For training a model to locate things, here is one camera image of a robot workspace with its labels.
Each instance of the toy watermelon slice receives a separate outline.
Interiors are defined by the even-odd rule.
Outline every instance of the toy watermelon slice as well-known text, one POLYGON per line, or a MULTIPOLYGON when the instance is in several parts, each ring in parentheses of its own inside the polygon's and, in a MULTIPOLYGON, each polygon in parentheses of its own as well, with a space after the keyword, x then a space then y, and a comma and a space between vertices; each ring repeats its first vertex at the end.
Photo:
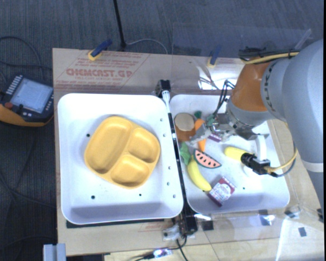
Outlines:
POLYGON ((193 157, 199 165, 205 168, 218 168, 221 166, 221 163, 199 149, 193 150, 193 157))

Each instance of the white wire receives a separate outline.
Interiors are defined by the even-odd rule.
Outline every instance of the white wire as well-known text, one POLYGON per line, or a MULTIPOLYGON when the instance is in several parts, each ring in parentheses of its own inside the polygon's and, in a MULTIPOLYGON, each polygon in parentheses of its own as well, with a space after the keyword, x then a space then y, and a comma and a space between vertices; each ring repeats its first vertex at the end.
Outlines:
POLYGON ((133 41, 133 42, 126 42, 126 45, 127 46, 131 46, 131 45, 134 45, 134 44, 137 44, 138 42, 142 42, 142 41, 152 41, 152 42, 156 42, 158 44, 160 44, 163 49, 165 50, 165 53, 168 54, 168 50, 167 48, 163 45, 163 43, 157 41, 157 40, 153 40, 153 39, 141 39, 141 40, 137 40, 137 41, 133 41))

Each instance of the toy banana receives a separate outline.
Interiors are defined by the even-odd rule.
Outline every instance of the toy banana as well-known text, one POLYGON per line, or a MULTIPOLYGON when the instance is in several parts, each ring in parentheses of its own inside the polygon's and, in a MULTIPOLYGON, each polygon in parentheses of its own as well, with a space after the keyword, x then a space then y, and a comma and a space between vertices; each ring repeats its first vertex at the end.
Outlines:
POLYGON ((232 146, 228 146, 225 150, 224 150, 224 154, 227 157, 233 158, 235 160, 238 160, 241 162, 241 156, 245 153, 249 153, 247 151, 244 151, 242 149, 236 148, 236 147, 232 147, 232 146))
POLYGON ((188 171, 188 173, 190 175, 191 180, 201 190, 210 191, 212 189, 211 185, 208 183, 208 181, 200 173, 199 168, 198 168, 198 164, 194 160, 194 158, 190 159, 190 162, 189 162, 189 164, 187 166, 187 171, 188 171))

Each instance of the orange carrot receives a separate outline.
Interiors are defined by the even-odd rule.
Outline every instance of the orange carrot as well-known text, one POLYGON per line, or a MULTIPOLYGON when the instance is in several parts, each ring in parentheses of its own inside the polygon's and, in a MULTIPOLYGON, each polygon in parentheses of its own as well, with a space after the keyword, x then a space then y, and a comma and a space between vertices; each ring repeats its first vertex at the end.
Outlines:
MULTIPOLYGON (((195 131, 197 131, 197 129, 200 128, 201 125, 205 122, 203 119, 200 118, 201 115, 202 115, 202 113, 200 111, 197 111, 195 113, 195 117, 197 118, 195 121, 195 131)), ((202 152, 205 151, 205 144, 206 144, 206 139, 198 141, 198 147, 202 152)))

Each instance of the yellow divided tray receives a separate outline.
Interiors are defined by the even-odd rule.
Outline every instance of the yellow divided tray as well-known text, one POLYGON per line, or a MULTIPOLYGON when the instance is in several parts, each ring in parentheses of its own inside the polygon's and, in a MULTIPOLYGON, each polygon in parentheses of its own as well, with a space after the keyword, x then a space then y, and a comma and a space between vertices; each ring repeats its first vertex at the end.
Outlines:
POLYGON ((160 151, 159 141, 151 132, 128 119, 111 116, 94 132, 84 160, 104 180, 133 189, 150 177, 160 151))

